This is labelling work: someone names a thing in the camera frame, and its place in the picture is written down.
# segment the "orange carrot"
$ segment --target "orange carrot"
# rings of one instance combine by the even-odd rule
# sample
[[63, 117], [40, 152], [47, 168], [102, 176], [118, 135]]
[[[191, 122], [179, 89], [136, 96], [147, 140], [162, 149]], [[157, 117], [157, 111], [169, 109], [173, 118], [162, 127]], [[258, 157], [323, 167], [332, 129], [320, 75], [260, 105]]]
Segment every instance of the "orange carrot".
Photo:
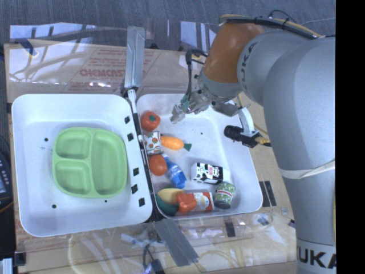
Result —
[[185, 144], [180, 138], [172, 136], [160, 136], [161, 145], [173, 150], [180, 150], [185, 148], [190, 150], [191, 144]]

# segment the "gray carpet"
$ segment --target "gray carpet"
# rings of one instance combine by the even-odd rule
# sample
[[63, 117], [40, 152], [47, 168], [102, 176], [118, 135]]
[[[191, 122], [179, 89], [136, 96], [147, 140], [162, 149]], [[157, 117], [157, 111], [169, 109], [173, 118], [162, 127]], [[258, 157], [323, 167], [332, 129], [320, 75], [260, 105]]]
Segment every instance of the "gray carpet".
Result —
[[[10, 25], [70, 22], [148, 27], [153, 32], [151, 43], [177, 50], [181, 21], [216, 24], [223, 14], [267, 17], [272, 10], [284, 11], [296, 23], [322, 35], [336, 32], [336, 0], [0, 0], [0, 43], [10, 42]], [[286, 14], [276, 11], [273, 17], [286, 18]], [[125, 44], [115, 35], [106, 35], [98, 43]], [[0, 136], [7, 140], [6, 107], [5, 67], [0, 62]], [[0, 140], [0, 148], [7, 153], [5, 142]]]

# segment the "blue toy bottle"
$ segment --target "blue toy bottle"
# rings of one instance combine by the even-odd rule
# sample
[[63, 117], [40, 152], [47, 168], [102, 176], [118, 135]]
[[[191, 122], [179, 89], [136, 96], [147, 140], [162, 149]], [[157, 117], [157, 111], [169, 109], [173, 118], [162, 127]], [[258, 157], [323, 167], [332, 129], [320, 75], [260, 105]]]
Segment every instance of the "blue toy bottle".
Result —
[[165, 153], [162, 154], [167, 164], [166, 175], [172, 181], [176, 188], [182, 189], [185, 187], [186, 177], [180, 167], [176, 163], [169, 160]]

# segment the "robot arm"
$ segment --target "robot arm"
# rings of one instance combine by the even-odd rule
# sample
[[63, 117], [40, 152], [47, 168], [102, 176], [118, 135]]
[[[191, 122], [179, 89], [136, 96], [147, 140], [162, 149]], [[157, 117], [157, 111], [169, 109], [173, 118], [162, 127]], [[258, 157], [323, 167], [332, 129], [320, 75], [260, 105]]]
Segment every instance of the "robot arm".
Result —
[[293, 208], [297, 273], [336, 273], [335, 38], [291, 23], [282, 25], [286, 31], [263, 31], [239, 15], [223, 20], [200, 89], [174, 107], [171, 121], [209, 105], [235, 115], [239, 110], [224, 107], [242, 91], [262, 105]]

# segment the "green plate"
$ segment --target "green plate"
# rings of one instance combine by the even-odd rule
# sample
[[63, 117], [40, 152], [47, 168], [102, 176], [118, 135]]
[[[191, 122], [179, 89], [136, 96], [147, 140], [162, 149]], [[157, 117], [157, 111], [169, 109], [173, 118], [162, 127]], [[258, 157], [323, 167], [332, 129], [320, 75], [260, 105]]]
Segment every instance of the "green plate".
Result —
[[75, 127], [57, 135], [53, 176], [57, 187], [67, 194], [113, 197], [127, 184], [127, 165], [124, 141], [111, 131]]

